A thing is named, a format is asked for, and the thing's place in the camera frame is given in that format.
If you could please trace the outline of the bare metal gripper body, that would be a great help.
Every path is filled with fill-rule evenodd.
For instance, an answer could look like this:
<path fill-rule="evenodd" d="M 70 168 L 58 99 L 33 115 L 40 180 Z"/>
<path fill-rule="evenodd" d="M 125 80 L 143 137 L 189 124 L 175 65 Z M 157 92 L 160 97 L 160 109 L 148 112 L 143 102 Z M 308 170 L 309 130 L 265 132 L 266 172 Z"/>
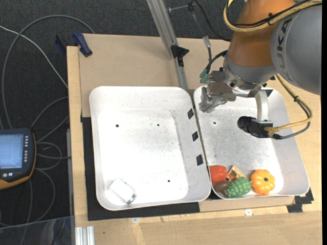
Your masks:
<path fill-rule="evenodd" d="M 254 97 L 266 83 L 260 69 L 223 69 L 206 71 L 206 93 L 220 101 L 234 101 L 236 97 Z"/>

